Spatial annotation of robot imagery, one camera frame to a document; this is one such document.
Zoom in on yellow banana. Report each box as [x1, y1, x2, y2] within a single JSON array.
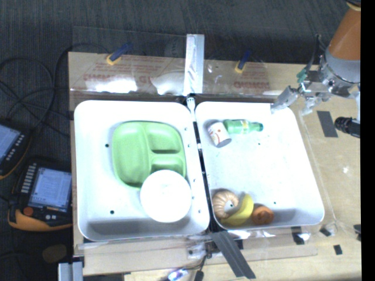
[[220, 193, 255, 227]]

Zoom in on brown cardboard board red print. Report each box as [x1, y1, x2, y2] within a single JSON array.
[[67, 51, 338, 276]]

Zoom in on orange carrot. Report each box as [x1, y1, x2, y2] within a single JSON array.
[[251, 204, 275, 226]]

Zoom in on white plastic tray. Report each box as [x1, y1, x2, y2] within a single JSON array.
[[194, 101, 326, 231], [73, 99, 211, 242]]

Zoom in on tan toy croissant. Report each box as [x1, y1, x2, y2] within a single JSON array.
[[212, 189, 240, 220]]

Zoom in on green divided plate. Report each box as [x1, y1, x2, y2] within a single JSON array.
[[111, 121, 188, 189]]

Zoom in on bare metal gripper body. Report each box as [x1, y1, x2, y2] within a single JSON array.
[[298, 66, 360, 101]]

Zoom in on white can with red print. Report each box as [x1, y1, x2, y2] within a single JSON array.
[[207, 121, 233, 149]]

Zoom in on green plastic bottle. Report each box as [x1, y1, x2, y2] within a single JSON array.
[[223, 119, 264, 135]]

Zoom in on black cylinder on white bracket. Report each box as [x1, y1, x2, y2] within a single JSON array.
[[334, 91, 362, 139]]

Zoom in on white bowl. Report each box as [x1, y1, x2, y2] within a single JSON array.
[[139, 169, 193, 224]]

